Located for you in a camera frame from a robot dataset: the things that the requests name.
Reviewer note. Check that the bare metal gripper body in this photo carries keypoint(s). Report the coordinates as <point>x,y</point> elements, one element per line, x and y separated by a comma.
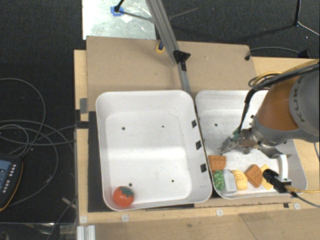
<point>247,140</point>

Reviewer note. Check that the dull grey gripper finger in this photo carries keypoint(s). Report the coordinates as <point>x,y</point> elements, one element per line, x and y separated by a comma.
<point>228,145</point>

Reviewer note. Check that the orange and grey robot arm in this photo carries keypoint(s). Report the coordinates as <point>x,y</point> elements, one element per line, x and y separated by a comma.
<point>280,109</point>

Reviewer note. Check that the brown toy waffle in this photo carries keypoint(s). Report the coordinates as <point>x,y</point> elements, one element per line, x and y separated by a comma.
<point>217,162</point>
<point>254,176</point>

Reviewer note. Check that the white plastic tray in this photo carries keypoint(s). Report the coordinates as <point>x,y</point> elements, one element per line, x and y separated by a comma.
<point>150,146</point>
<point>220,119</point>

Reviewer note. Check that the yellow toy cheese slice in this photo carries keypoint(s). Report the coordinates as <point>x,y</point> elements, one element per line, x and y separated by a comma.
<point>265,170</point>

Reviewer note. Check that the green toy grapes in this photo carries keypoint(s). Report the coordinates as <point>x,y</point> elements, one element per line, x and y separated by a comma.
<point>219,180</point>

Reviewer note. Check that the small grey bottle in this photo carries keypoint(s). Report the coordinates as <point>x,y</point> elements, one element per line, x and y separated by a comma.
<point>229,182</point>

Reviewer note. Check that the red toy tomato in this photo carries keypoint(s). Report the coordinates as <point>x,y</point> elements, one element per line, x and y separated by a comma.
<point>123,196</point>

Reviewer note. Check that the brown cardboard board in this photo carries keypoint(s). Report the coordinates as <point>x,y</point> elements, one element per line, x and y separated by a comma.
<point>125,66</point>

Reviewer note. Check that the black cylinder on white bracket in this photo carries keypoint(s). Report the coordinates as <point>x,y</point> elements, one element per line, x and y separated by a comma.
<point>281,181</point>

